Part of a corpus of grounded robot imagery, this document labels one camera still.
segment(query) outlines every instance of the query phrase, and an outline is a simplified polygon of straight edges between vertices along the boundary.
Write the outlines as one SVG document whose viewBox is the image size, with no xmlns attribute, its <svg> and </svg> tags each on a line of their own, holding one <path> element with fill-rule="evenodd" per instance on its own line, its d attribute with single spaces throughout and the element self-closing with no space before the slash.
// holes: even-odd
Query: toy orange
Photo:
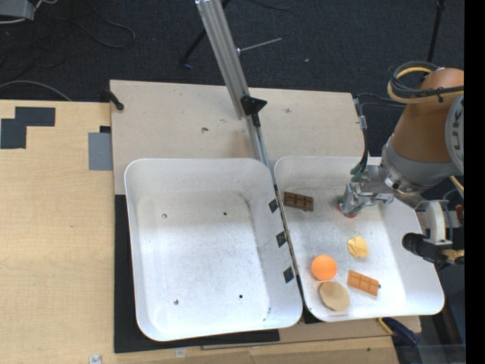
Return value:
<svg viewBox="0 0 485 364">
<path fill-rule="evenodd" d="M 319 281 L 335 278 L 336 261 L 328 255 L 319 255 L 311 262 L 311 272 Z"/>
</svg>

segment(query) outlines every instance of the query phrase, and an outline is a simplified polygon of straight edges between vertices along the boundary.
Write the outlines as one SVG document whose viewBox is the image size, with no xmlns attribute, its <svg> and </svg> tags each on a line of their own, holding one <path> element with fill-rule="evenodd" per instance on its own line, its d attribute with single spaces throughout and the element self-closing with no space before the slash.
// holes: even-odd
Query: wooden surface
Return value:
<svg viewBox="0 0 485 364">
<path fill-rule="evenodd" d="M 225 86 L 112 80 L 125 105 L 113 108 L 116 194 L 138 158 L 255 157 L 245 120 Z M 251 88 L 268 101 L 259 112 L 270 168 L 286 155 L 362 156 L 364 140 L 349 93 Z"/>
<path fill-rule="evenodd" d="M 90 171 L 88 158 L 88 133 L 110 125 L 113 107 L 0 100 L 0 118 L 15 106 L 55 107 L 56 120 L 28 127 L 25 149 L 0 149 L 0 362 L 398 362 L 371 319 L 298 324 L 261 347 L 188 347 L 185 359 L 114 354 L 114 172 Z M 420 328 L 417 317 L 400 320 Z"/>
</svg>

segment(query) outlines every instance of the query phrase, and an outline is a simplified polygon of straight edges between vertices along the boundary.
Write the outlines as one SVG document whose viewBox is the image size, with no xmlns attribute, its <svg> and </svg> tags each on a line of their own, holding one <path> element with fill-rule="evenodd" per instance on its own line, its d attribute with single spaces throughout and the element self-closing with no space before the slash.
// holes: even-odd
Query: black cable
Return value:
<svg viewBox="0 0 485 364">
<path fill-rule="evenodd" d="M 441 14 L 445 10 L 445 0 L 438 0 L 436 4 L 436 17 L 434 18 L 433 35 L 431 36 L 430 50 L 427 54 L 427 60 L 431 62 L 433 60 L 434 48 L 437 43 L 438 29 L 440 28 Z"/>
<path fill-rule="evenodd" d="M 247 0 L 248 2 L 254 3 L 256 5 L 260 5 L 264 8 L 269 8 L 269 9 L 274 9 L 276 11 L 289 11 L 291 8 L 294 8 L 304 0 L 298 0 L 296 3 L 289 5 L 288 7 L 274 7 L 273 5 L 269 5 L 263 2 L 260 2 L 259 0 Z"/>
<path fill-rule="evenodd" d="M 56 9 L 60 5 L 63 9 L 62 12 L 64 13 L 64 17 L 56 17 L 49 14 L 46 11 L 46 8 L 48 7 L 46 5 L 43 5 L 41 9 L 36 11 L 36 19 L 32 24 L 28 23 L 31 25 L 32 39 L 27 44 L 16 45 L 15 47 L 10 46 L 5 50 L 0 51 L 0 67 L 4 67 L 6 71 L 8 68 L 5 62 L 14 53 L 20 53 L 17 60 L 20 60 L 20 57 L 25 58 L 25 56 L 28 58 L 27 65 L 13 77 L 9 77 L 7 80 L 4 80 L 5 82 L 17 80 L 25 73 L 30 71 L 33 67 L 53 68 L 63 64 L 70 54 L 74 29 L 76 27 L 79 27 L 84 33 L 87 33 L 88 36 L 92 37 L 96 42 L 110 48 L 122 49 L 130 46 L 134 42 L 136 34 L 133 30 L 121 24 L 116 24 L 113 21 L 104 18 L 100 14 L 99 9 L 103 6 L 106 0 L 99 0 L 96 3 L 92 3 L 89 0 L 83 1 L 85 2 L 85 6 L 89 7 L 89 9 L 82 14 L 76 14 L 74 12 L 74 0 L 64 0 L 64 4 L 60 5 L 60 2 L 57 2 L 55 6 L 51 6 L 51 9 L 52 7 Z M 130 34 L 130 40 L 123 44 L 112 44 L 98 38 L 96 35 L 89 32 L 81 23 L 79 23 L 79 19 L 87 18 L 92 15 L 97 15 L 104 22 L 127 31 Z M 56 52 L 61 46 L 64 46 L 64 51 L 61 52 L 60 58 L 57 61 L 49 64 L 41 63 L 41 61 L 45 59 L 47 55 L 56 55 Z"/>
<path fill-rule="evenodd" d="M 377 99 L 381 102 L 360 102 L 361 97 L 372 97 L 374 99 Z M 401 104 L 399 102 L 393 101 L 392 99 L 385 99 L 382 97 L 379 97 L 377 95 L 374 95 L 373 93 L 360 93 L 355 97 L 357 99 L 357 105 L 356 105 L 356 110 L 357 110 L 357 115 L 359 119 L 364 118 L 365 119 L 365 114 L 364 114 L 364 106 L 366 105 L 376 105 L 376 106 L 383 106 L 387 108 L 404 108 L 405 105 Z M 368 127 L 367 127 L 367 122 L 365 123 L 364 126 L 361 126 L 362 129 L 362 134 L 364 136 L 364 152 L 362 153 L 362 157 L 360 162 L 358 163 L 358 166 L 356 166 L 355 171 L 360 172 L 361 174 L 364 173 L 365 168 L 367 167 L 367 162 L 368 162 L 368 156 L 369 156 L 369 146 L 368 146 Z"/>
<path fill-rule="evenodd" d="M 101 43 L 102 45 L 104 46 L 107 46 L 107 47 L 110 47 L 110 48 L 113 48 L 113 49 L 124 49 L 128 46 L 130 46 L 132 43 L 134 43 L 135 41 L 135 38 L 136 38 L 136 34 L 135 32 L 127 27 L 127 26 L 124 26 L 122 24 L 118 24 L 118 23 L 115 23 L 111 20 L 108 20 L 106 19 L 105 17 L 103 17 L 100 13 L 99 13 L 99 9 L 100 7 L 102 6 L 102 4 L 104 4 L 104 1 L 105 0 L 102 0 L 102 3 L 98 4 L 97 7 L 95 7 L 95 5 L 93 5 L 89 0 L 84 0 L 87 5 L 90 7 L 90 12 L 87 13 L 87 14 L 83 14 L 83 15 L 80 15 L 80 16 L 77 16 L 77 17 L 73 17 L 71 19 L 69 18 L 63 18 L 63 17 L 54 17 L 54 16 L 51 16 L 51 15 L 48 15 L 46 14 L 45 12 L 41 12 L 39 11 L 40 14 L 42 14 L 43 16 L 46 16 L 46 17 L 50 17 L 51 19 L 55 19 L 55 20 L 60 20 L 60 21 L 64 21 L 64 22 L 67 22 L 67 23 L 70 23 L 70 24 L 73 24 L 75 26 L 78 26 L 85 34 L 87 34 L 88 36 L 91 36 L 96 42 L 99 42 Z M 113 44 L 113 43 L 108 43 L 108 42 L 105 42 L 103 40 L 101 40 L 100 38 L 98 38 L 96 35 L 94 35 L 93 33 L 89 32 L 82 24 L 80 24 L 77 20 L 80 19 L 81 17 L 88 17 L 89 15 L 91 14 L 96 14 L 102 21 L 112 25 L 113 27 L 118 27 L 118 28 L 121 28 L 122 30 L 126 30 L 129 34 L 130 34 L 130 40 L 128 42 L 125 42 L 125 43 L 122 43 L 122 44 Z"/>
<path fill-rule="evenodd" d="M 391 76 L 390 86 L 393 90 L 393 94 L 404 99 L 411 99 L 412 97 L 428 97 L 428 96 L 440 96 L 440 94 L 454 93 L 462 91 L 464 85 L 452 86 L 447 88 L 437 88 L 437 89 L 414 89 L 410 88 L 404 84 L 398 76 L 404 71 L 412 71 L 415 68 L 424 69 L 426 71 L 432 72 L 440 69 L 440 66 L 433 64 L 431 62 L 425 61 L 410 61 L 399 65 L 398 67 L 389 67 L 388 71 Z"/>
<path fill-rule="evenodd" d="M 14 84 L 19 84 L 19 83 L 27 83 L 29 85 L 41 86 L 42 88 L 46 88 L 46 89 L 51 90 L 54 93 L 57 93 L 60 97 L 62 97 L 63 99 L 65 99 L 65 100 L 67 100 L 69 102 L 72 102 L 73 101 L 69 97 L 67 97 L 65 94 L 63 94 L 62 92 L 60 92 L 59 90 L 57 90 L 56 88 L 53 88 L 52 86 L 45 85 L 44 83 L 40 83 L 40 82 L 37 82 L 37 81 L 30 81 L 30 80 L 15 80 L 15 81 L 9 81 L 9 82 L 0 84 L 0 89 L 4 89 L 7 86 L 14 85 Z"/>
</svg>

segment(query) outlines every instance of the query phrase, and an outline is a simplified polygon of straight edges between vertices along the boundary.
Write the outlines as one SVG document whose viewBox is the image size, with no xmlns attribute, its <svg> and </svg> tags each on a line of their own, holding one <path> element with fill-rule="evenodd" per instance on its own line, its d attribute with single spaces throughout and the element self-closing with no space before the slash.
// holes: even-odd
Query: wooden table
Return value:
<svg viewBox="0 0 485 364">
<path fill-rule="evenodd" d="M 160 111 L 184 96 L 199 97 L 202 108 L 205 103 L 225 104 L 223 114 L 194 124 L 208 113 L 190 108 L 190 102 L 177 103 L 178 115 L 189 114 L 179 119 L 179 130 L 192 128 L 193 139 L 207 140 L 187 155 L 195 156 L 204 143 L 214 148 L 217 139 L 210 133 L 230 133 L 229 125 L 241 123 L 222 86 L 114 81 L 111 89 L 127 106 L 124 116 L 140 102 Z M 361 155 L 361 131 L 349 94 L 252 89 L 252 95 L 268 100 L 260 115 L 271 163 L 285 153 Z M 148 139 L 155 130 L 133 130 L 132 136 L 121 137 L 135 121 L 121 118 L 108 103 L 0 100 L 0 118 L 15 118 L 16 107 L 55 108 L 55 125 L 28 126 L 25 149 L 0 149 L 0 362 L 85 364 L 91 355 L 101 355 L 103 364 L 399 362 L 391 337 L 373 319 L 300 322 L 280 330 L 278 343 L 257 347 L 114 353 L 114 195 L 123 192 L 120 174 L 126 162 L 145 155 L 133 139 Z M 320 116 L 314 115 L 316 109 Z M 111 125 L 114 170 L 89 170 L 88 135 Z M 284 132 L 300 127 L 305 132 L 297 149 L 294 135 Z M 160 131 L 156 123 L 153 128 Z M 227 151 L 224 139 L 219 140 L 225 155 L 250 154 L 243 129 L 239 135 L 233 135 L 233 142 L 240 150 Z M 180 150 L 163 146 L 165 157 L 180 156 Z M 418 317 L 399 320 L 421 330 Z"/>
</svg>

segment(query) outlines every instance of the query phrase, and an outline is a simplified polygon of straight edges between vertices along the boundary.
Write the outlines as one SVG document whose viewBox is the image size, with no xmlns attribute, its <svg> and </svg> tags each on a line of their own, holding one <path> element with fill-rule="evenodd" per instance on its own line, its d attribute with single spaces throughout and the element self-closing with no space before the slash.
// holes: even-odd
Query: white bin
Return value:
<svg viewBox="0 0 485 364">
<path fill-rule="evenodd" d="M 289 191 L 314 198 L 313 212 L 283 207 L 308 310 L 326 322 L 438 313 L 444 295 L 434 265 L 402 246 L 406 233 L 422 233 L 415 211 L 397 199 L 364 208 L 355 218 L 345 217 L 337 208 L 350 181 L 349 172 L 359 160 L 289 156 L 275 165 L 282 197 Z M 368 162 L 379 163 L 379 158 Z M 347 250 L 347 241 L 357 235 L 368 244 L 365 259 L 357 259 Z M 327 308 L 319 296 L 321 282 L 311 273 L 311 261 L 320 254 L 336 260 L 338 272 L 333 280 L 348 289 L 350 306 L 343 311 Z M 348 287 L 349 269 L 378 280 L 378 295 Z"/>
<path fill-rule="evenodd" d="M 251 158 L 125 171 L 136 320 L 159 341 L 285 328 L 302 298 L 271 173 Z"/>
</svg>

